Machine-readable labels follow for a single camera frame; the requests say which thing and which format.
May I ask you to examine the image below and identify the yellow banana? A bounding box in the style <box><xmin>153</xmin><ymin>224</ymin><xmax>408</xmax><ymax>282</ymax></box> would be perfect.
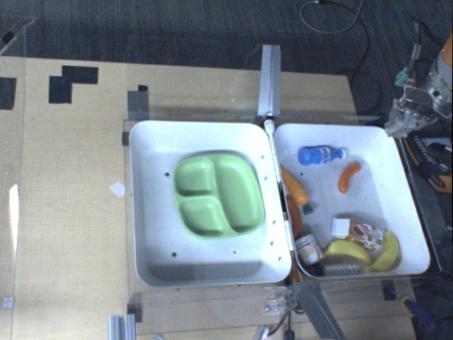
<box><xmin>367</xmin><ymin>229</ymin><xmax>401</xmax><ymax>273</ymax></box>
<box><xmin>323</xmin><ymin>239</ymin><xmax>372</xmax><ymax>266</ymax></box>

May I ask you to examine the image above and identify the white cube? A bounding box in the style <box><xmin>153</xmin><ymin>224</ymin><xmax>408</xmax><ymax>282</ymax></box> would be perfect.
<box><xmin>331</xmin><ymin>217</ymin><xmax>352</xmax><ymax>237</ymax></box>

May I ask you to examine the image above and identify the orange toy carrot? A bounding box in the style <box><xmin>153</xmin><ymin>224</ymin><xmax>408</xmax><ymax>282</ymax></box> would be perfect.
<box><xmin>280</xmin><ymin>165</ymin><xmax>314</xmax><ymax>215</ymax></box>

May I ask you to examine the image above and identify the green divided plate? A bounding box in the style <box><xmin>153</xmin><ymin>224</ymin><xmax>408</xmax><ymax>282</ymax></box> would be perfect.
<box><xmin>173</xmin><ymin>152</ymin><xmax>267</xmax><ymax>241</ymax></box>

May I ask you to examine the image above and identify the blue plastic bottle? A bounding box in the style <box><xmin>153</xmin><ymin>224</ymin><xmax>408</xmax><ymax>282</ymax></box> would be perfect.
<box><xmin>297</xmin><ymin>145</ymin><xmax>348</xmax><ymax>166</ymax></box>

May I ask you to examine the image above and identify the orange toy sausage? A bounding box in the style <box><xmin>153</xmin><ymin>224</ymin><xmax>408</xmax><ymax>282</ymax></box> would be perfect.
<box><xmin>337</xmin><ymin>161</ymin><xmax>362</xmax><ymax>195</ymax></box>

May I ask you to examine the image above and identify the white and orange can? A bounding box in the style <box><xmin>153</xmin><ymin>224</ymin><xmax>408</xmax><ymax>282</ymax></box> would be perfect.
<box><xmin>294</xmin><ymin>233</ymin><xmax>325</xmax><ymax>266</ymax></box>

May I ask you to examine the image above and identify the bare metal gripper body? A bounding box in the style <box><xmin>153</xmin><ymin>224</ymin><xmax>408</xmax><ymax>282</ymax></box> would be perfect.
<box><xmin>391</xmin><ymin>79</ymin><xmax>453</xmax><ymax>120</ymax></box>

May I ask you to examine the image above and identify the white plastic tray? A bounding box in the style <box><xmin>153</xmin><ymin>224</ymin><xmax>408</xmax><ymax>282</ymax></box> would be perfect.
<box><xmin>128</xmin><ymin>120</ymin><xmax>293</xmax><ymax>289</ymax></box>
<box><xmin>273</xmin><ymin>123</ymin><xmax>432</xmax><ymax>281</ymax></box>

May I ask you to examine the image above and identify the orange and white packet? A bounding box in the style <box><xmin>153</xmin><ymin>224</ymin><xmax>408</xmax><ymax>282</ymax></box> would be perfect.
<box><xmin>344</xmin><ymin>219</ymin><xmax>385</xmax><ymax>254</ymax></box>

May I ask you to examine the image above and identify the orange oblong toy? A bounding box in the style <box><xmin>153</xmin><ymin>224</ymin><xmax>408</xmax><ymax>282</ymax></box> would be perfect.
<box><xmin>285</xmin><ymin>194</ymin><xmax>304</xmax><ymax>241</ymax></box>

